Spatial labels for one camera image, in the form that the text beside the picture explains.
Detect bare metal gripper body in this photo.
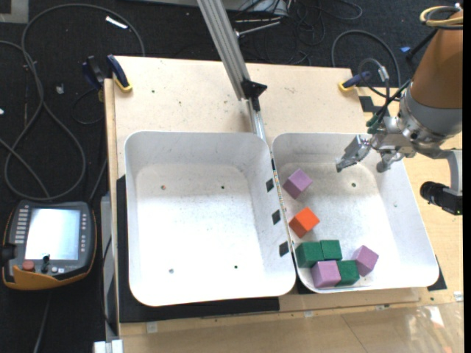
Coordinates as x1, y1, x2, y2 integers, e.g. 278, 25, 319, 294
369, 115, 456, 158

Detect white plastic tray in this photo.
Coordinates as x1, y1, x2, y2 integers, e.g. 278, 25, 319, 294
272, 132, 441, 295
123, 129, 297, 307

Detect purple cube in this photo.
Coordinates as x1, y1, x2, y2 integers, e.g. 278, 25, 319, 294
350, 244, 380, 277
281, 168, 314, 200
309, 259, 342, 290

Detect orange cube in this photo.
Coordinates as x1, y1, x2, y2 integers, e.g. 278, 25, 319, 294
288, 207, 321, 239

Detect green cube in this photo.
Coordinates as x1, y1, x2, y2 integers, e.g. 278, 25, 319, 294
319, 239, 344, 262
294, 241, 325, 269
335, 259, 361, 287

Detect thin black and white rod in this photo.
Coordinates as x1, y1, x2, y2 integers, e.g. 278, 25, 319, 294
248, 99, 294, 242

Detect pale wood board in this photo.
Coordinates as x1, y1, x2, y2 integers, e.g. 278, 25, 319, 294
110, 54, 422, 314

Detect black cylinder on white bracket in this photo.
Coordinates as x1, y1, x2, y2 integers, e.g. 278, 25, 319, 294
419, 149, 464, 217

